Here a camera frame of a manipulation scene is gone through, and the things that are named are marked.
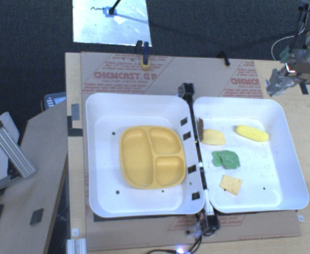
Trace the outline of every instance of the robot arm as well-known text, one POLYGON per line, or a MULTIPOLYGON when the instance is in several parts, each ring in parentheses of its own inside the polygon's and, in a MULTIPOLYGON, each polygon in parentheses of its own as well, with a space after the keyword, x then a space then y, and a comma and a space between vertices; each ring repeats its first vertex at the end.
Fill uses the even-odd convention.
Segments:
MULTIPOLYGON (((310 0, 301 1, 310 4, 310 0)), ((301 82, 310 83, 310 31, 303 48, 293 49, 289 46, 282 54, 281 62, 285 63, 284 67, 280 70, 274 69, 267 81, 266 89, 270 96, 283 94, 288 87, 294 87, 301 82)))

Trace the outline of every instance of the yellow corn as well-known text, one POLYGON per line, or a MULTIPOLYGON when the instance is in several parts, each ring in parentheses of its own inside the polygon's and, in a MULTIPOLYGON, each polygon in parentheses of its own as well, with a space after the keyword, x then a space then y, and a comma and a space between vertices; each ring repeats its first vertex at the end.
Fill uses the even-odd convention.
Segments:
POLYGON ((237 126, 236 133, 243 137, 260 142, 264 142, 269 139, 269 135, 266 132, 246 125, 237 126))

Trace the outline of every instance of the small black square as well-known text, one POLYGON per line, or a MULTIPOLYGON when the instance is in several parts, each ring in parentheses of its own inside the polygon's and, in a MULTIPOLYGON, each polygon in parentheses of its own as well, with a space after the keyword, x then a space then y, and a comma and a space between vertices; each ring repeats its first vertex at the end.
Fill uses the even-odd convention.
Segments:
POLYGON ((199 199, 199 198, 201 198, 200 195, 199 195, 199 192, 192 193, 192 201, 195 200, 195 199, 199 199))
POLYGON ((188 138, 192 137, 192 134, 190 132, 187 132, 183 135, 183 140, 186 140, 188 138))
POLYGON ((185 125, 188 122, 188 118, 185 117, 183 120, 181 120, 181 126, 185 125))
POLYGON ((193 173, 196 171, 196 165, 193 165, 191 167, 188 167, 188 174, 193 173))
POLYGON ((32 218, 30 219, 30 224, 36 224, 36 223, 40 223, 42 220, 42 216, 43 216, 43 208, 36 210, 33 212, 32 218))

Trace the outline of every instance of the white tray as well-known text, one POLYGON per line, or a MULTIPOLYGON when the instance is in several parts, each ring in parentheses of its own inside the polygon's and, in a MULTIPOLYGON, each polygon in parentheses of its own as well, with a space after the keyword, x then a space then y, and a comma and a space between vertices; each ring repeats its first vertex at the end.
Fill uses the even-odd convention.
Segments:
POLYGON ((226 145, 200 142, 209 199, 223 213, 298 210, 309 201, 308 191, 282 107, 270 99, 201 97, 194 103, 196 118, 205 129, 222 131, 226 145), (269 133, 266 142, 238 135, 244 124, 269 133), (213 151, 231 150, 241 166, 235 170, 215 167, 213 151), (237 196, 220 188, 223 175, 241 179, 237 196))
POLYGON ((98 93, 86 102, 89 203, 102 217, 194 214, 204 205, 194 132, 187 103, 176 96, 98 93), (119 141, 132 126, 155 125, 174 130, 183 143, 187 168, 182 183, 163 189, 138 189, 123 177, 119 141), (191 138, 183 135, 190 132, 191 138), (192 199, 194 193, 199 198, 192 199))

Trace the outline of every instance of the aluminum rail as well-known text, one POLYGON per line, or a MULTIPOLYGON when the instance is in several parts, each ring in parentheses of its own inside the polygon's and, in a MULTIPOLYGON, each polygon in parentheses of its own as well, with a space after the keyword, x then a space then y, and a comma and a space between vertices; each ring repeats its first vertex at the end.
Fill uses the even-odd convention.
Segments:
POLYGON ((20 174, 21 177, 27 178, 35 173, 35 167, 27 160, 22 153, 19 145, 12 139, 8 131, 0 122, 0 147, 8 156, 9 160, 20 174))

